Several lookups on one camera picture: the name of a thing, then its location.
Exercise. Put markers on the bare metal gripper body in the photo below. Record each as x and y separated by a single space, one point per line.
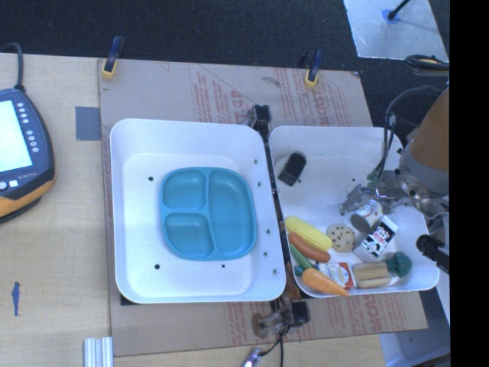
391 186

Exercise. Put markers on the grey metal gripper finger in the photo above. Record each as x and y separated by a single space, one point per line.
395 205
355 199

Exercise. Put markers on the small white can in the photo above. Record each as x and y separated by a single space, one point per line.
366 214

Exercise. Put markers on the white cow print carton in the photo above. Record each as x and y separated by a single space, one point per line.
376 239

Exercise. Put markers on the chocolate chip biscuit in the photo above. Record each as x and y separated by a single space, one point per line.
341 238

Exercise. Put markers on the white plastic tray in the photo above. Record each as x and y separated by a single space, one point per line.
137 212
328 159

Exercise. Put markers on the yellow corn cob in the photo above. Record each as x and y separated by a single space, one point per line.
309 232

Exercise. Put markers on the green broccoli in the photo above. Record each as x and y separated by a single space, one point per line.
399 264

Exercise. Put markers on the orange sausage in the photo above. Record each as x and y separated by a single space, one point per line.
310 249

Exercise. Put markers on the small black box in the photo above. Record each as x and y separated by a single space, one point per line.
292 168

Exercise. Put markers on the tan bread loaf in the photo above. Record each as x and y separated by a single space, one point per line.
372 274

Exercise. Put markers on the red and white packet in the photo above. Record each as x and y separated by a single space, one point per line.
338 274

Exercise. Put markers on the green bean pod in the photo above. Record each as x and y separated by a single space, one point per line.
300 257

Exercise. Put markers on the orange carrot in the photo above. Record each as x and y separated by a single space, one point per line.
324 282

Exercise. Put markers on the blue divided plate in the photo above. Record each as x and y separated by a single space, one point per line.
225 212

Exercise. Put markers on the brown cardboard board red print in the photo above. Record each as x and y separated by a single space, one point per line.
160 90

